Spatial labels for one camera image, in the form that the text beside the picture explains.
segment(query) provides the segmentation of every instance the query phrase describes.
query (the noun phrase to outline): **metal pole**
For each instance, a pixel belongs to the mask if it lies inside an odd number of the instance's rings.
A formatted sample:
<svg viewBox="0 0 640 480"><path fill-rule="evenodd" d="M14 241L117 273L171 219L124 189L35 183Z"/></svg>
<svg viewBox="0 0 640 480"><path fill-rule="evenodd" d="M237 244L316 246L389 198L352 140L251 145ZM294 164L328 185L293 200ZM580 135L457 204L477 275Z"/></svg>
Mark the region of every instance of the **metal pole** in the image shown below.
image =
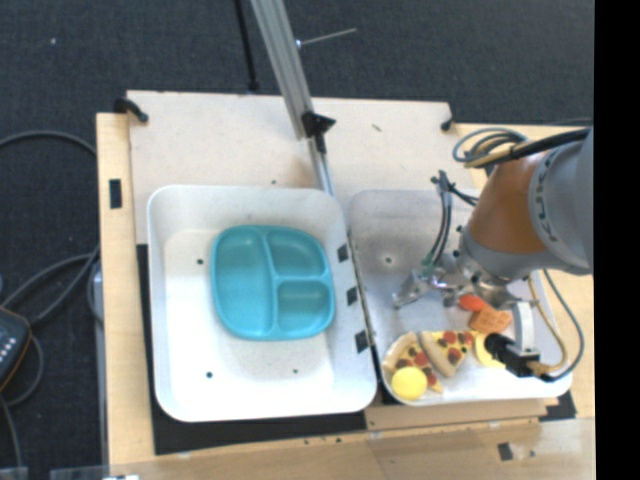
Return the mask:
<svg viewBox="0 0 640 480"><path fill-rule="evenodd" d="M318 150L316 140L309 139L302 120L303 115L313 112L313 104L284 3L282 0L250 1L295 134L308 140L318 185L333 196L326 155Z"/></svg>

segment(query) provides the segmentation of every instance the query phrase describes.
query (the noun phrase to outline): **black clamp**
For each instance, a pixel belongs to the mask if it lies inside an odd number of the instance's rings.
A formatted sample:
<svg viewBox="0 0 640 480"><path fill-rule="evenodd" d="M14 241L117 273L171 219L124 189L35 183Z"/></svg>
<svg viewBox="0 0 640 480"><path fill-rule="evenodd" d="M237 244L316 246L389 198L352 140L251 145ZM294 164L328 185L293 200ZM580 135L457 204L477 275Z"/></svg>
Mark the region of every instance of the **black clamp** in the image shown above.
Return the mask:
<svg viewBox="0 0 640 480"><path fill-rule="evenodd" d="M129 98L117 98L116 101L113 102L113 111L116 114L131 112L141 123L146 123L149 120L149 116L140 110L140 107Z"/></svg>
<svg viewBox="0 0 640 480"><path fill-rule="evenodd" d="M320 153L327 152L327 145L324 141L324 134L336 124L335 119L320 116L310 110L302 114L302 125L307 137L313 137L316 140L316 149Z"/></svg>

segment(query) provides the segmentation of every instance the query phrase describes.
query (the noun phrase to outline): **black electronic device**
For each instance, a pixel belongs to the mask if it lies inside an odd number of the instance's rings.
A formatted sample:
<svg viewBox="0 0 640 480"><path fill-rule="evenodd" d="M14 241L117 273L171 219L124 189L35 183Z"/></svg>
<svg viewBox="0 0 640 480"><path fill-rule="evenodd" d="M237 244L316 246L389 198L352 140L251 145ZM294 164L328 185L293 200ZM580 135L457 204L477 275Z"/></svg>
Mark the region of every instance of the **black electronic device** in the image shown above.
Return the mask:
<svg viewBox="0 0 640 480"><path fill-rule="evenodd" d="M26 318L0 306L0 392L18 369L30 342Z"/></svg>

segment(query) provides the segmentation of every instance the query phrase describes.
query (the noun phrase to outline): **wooden table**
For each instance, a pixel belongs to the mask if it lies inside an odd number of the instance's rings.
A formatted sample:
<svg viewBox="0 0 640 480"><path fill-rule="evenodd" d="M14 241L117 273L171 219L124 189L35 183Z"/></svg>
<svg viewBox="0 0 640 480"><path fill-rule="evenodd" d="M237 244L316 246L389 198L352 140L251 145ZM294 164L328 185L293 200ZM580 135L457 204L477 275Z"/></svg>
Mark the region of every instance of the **wooden table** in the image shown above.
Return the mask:
<svg viewBox="0 0 640 480"><path fill-rule="evenodd" d="M509 400L456 404L455 408L440 406L418 409L384 406L376 400L366 409L368 429L365 432L248 443L156 456L136 244L144 239L137 221L141 218L140 212L144 212L145 197L154 183L164 181L154 178L144 189L134 187L135 179L146 176L141 162L137 165L132 162L132 156L140 155L135 148L139 147L140 141L145 140L145 137L153 140L154 133L157 134L158 122L174 138L180 135L198 135L203 133L203 129L208 129L211 131L206 133L213 136L221 133L234 147L237 143L244 143L244 154L248 155L245 160L248 163L268 163L270 160L276 162L271 172L262 178L260 174L254 174L255 178L249 180L250 184L313 186L314 180L312 169L305 164L307 160L303 151L306 150L299 149L301 146L290 136L292 132L287 131L290 124L278 97L144 91L133 91L128 96L150 115L150 122L156 128L145 128L148 125L137 122L132 115L102 113L97 116L109 464L134 464L128 466L128 471L151 473L154 475L152 478L172 478L171 475L176 474L176 471L180 472L182 478L211 478L213 471L223 474L225 478L235 478L234 474L240 478L255 472L256 468L260 468L262 478L285 478L287 474L291 474L292 478L299 478L296 472L300 471L308 474L309 478L331 478L336 471L340 472L341 478L407 478L402 475L412 471L415 473L424 467L422 462L425 454L422 447L429 442L446 441L452 447L452 453L459 453L460 458L472 460L472 449L479 454L491 449L491 453L495 455L493 444L488 443L499 444L519 439L531 446L535 443L539 457L542 457L540 450L548 447L549 457L545 456L544 460L541 458L539 461L542 468L549 467L548 461L551 461L555 468L566 466L565 471L571 477L574 472L582 474L593 467L593 280L591 277L560 275L556 276L556 282L583 325L588 340L585 357L574 372L571 389L578 420L540 424L537 418L545 415L547 406L557 403L556 400ZM439 125L449 119L446 103L318 99L315 104L318 113L336 118L338 122L327 138L329 166L336 186L336 197L342 203L353 193L365 188L429 187L429 178L437 172L434 169L447 161L445 159L457 138L480 126L455 124L448 132L442 132ZM224 123L219 120L216 122L211 117L220 106L224 108L228 118ZM254 126L252 119L264 121L261 128L264 140L261 139L261 143L271 144L271 148L251 147L251 140L256 140L256 137L247 134L243 126ZM517 128L532 138L548 136L558 131L547 127ZM137 137L135 143L131 140L134 135ZM281 165L278 162L282 159L278 141L284 141L285 144L289 141L288 144L291 144L292 152L287 161L293 168L277 167ZM150 150L163 147L160 143L153 144L152 142L148 146ZM211 152L215 152L215 146L211 147ZM183 158L188 153L177 154ZM484 183L481 175L472 175L459 166L446 165L450 177L460 188L481 187ZM202 181L198 178L198 172L187 171L189 179L195 177L197 182ZM169 181L179 182L184 175L177 173L177 178ZM246 175L246 171L228 168L226 172L220 171L218 178L204 181L232 184L240 182ZM153 173L149 174L147 179L153 176ZM118 180L121 201L113 199L114 180ZM559 304L553 300L551 304L571 354L577 349L575 332L562 312L556 310L560 307ZM447 435L446 438L443 438L443 432ZM554 459L552 450L555 440L560 442L561 435L566 432L575 434L576 447L567 452L566 460L558 461L557 457ZM486 442L485 452L480 451L485 444L479 445L479 442ZM398 466L394 470L391 462L380 462L380 457L383 456L393 457L389 461L396 460L399 457L397 446L402 443L408 443L405 452L400 454L402 467ZM430 456L432 462L438 462L441 470L447 467L442 464L442 460L433 457L433 453ZM480 455L477 459L482 464ZM482 474L479 470L480 478L484 478ZM486 478L491 478L490 471L486 475Z"/></svg>

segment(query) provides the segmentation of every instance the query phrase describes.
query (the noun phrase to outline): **teal plate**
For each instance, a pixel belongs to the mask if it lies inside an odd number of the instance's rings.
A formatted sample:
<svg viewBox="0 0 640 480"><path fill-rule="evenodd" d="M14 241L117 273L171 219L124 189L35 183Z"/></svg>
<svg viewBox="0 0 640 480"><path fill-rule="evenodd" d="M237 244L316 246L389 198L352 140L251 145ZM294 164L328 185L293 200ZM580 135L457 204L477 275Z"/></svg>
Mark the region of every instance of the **teal plate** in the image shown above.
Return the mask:
<svg viewBox="0 0 640 480"><path fill-rule="evenodd" d="M226 229L213 244L211 285L220 321L240 338L310 338L326 329L335 315L324 249L298 229Z"/></svg>

